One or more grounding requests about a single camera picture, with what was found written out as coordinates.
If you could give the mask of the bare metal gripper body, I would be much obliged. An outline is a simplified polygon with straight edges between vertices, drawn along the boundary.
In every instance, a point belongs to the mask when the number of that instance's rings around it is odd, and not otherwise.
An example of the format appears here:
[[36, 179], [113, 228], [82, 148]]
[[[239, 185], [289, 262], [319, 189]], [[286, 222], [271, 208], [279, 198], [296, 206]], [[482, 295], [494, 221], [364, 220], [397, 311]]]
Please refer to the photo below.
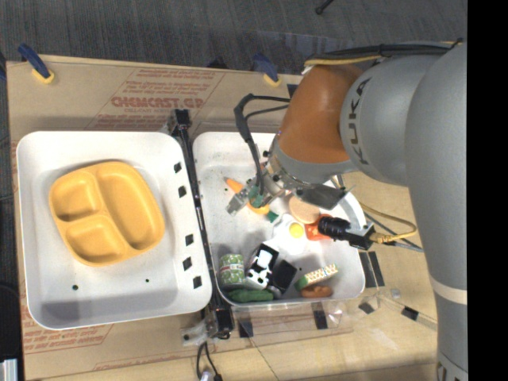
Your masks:
[[277, 174], [267, 168], [262, 168], [260, 172], [260, 175], [246, 181], [248, 204], [256, 209], [267, 206], [289, 193], [302, 192], [302, 188], [295, 186], [291, 180], [288, 182], [283, 180], [286, 178], [285, 175]]

